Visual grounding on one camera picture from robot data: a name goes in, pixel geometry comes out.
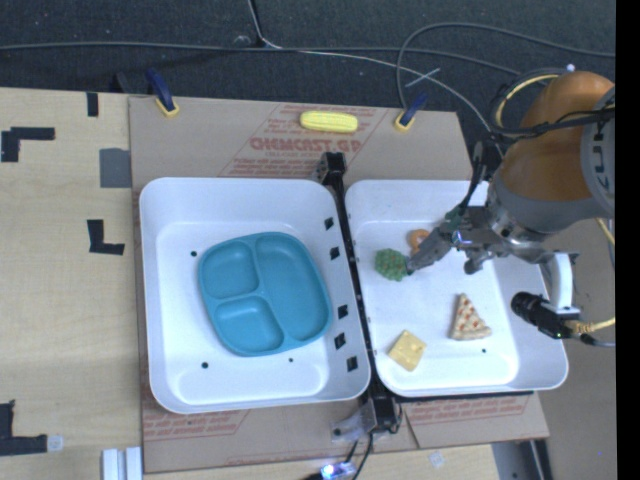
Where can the yellow corn cob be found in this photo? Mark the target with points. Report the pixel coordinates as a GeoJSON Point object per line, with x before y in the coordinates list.
{"type": "Point", "coordinates": [328, 121]}

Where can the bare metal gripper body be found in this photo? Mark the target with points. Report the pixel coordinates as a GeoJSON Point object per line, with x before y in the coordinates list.
{"type": "Point", "coordinates": [487, 233]}

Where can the pizza slice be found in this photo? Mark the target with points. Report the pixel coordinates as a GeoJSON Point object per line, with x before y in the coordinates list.
{"type": "Point", "coordinates": [467, 320]}

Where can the brown cardboard board red print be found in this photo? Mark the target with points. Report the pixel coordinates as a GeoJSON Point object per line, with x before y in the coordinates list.
{"type": "Point", "coordinates": [200, 143]}

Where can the black cylinder on white bracket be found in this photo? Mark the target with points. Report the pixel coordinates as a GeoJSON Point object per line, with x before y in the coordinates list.
{"type": "Point", "coordinates": [537, 310]}

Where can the white plastic tray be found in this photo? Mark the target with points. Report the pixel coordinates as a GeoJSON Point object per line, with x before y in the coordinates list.
{"type": "Point", "coordinates": [430, 313]}
{"type": "Point", "coordinates": [175, 293]}

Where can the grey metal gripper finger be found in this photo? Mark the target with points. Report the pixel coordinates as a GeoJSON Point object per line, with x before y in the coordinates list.
{"type": "Point", "coordinates": [429, 252]}
{"type": "Point", "coordinates": [476, 263]}

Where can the yellow cheese wedge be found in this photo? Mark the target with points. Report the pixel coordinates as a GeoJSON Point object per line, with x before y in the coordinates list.
{"type": "Point", "coordinates": [406, 350]}

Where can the green broccoli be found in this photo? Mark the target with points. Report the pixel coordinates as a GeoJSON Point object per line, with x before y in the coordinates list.
{"type": "Point", "coordinates": [390, 264]}

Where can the orange doughnut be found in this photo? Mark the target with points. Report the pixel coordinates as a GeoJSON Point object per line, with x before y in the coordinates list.
{"type": "Point", "coordinates": [414, 240]}

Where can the blue divided plate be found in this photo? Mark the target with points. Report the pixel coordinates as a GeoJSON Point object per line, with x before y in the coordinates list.
{"type": "Point", "coordinates": [280, 278]}

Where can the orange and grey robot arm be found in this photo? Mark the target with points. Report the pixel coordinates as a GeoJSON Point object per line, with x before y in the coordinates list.
{"type": "Point", "coordinates": [550, 158]}

